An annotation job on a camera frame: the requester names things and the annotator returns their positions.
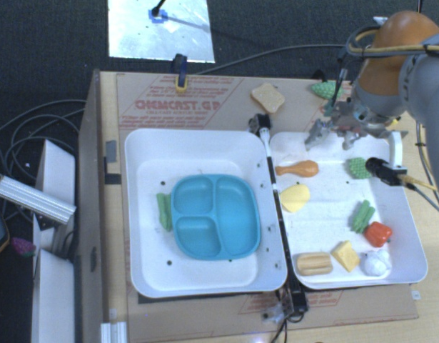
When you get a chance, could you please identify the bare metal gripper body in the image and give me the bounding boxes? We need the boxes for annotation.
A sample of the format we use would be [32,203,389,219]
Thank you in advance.
[326,100,392,139]

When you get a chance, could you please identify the green bumpy toy vegetable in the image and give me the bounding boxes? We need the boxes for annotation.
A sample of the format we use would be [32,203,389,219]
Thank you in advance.
[345,156,372,180]
[311,79,345,101]

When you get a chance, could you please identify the orange chicken drumstick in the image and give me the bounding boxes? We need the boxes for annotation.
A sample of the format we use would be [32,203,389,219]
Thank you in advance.
[274,159,320,179]

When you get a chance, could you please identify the tan bread slice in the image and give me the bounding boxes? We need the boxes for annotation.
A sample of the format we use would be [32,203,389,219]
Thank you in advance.
[250,82,286,114]

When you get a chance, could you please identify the yellow potato chip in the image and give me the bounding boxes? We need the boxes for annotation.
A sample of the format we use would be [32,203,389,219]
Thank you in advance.
[279,184,311,214]

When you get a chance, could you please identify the thin black and white rod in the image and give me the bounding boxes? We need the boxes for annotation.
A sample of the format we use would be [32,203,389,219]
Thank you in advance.
[260,126,297,294]

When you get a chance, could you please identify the green bean pods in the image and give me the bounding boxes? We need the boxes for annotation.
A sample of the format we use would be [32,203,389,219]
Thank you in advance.
[350,199,377,234]
[156,192,174,233]

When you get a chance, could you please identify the white plastic tray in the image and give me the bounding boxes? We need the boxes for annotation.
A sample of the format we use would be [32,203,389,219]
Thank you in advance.
[124,127,289,299]
[268,130,429,291]

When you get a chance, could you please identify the red bell pepper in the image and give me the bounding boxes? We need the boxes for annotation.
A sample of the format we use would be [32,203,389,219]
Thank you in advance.
[363,221,393,248]

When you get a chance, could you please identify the yellow cheese wedge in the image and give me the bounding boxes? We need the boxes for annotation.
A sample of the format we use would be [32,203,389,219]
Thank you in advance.
[330,240,361,273]

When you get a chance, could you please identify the white garlic bulb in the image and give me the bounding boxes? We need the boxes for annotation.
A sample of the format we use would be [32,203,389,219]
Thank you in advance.
[359,249,392,277]

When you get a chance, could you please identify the tan hot dog bun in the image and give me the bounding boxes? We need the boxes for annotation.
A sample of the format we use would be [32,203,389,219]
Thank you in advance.
[296,252,334,277]

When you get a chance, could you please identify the brown cardboard board red print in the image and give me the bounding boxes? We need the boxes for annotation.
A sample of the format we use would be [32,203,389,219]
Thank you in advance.
[115,71,420,343]

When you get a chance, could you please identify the blue divided plate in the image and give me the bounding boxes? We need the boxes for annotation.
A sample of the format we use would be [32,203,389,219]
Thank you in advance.
[170,174,262,262]

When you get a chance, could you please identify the purple grapes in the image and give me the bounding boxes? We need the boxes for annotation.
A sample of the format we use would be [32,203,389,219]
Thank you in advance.
[9,237,38,259]

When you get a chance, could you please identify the black cylinder on white bracket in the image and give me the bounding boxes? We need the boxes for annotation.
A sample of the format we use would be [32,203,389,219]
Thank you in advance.
[365,130,409,187]

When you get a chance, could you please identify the black block with thin wires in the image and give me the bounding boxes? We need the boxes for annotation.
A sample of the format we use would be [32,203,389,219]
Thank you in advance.
[276,287,310,323]
[248,112,273,136]

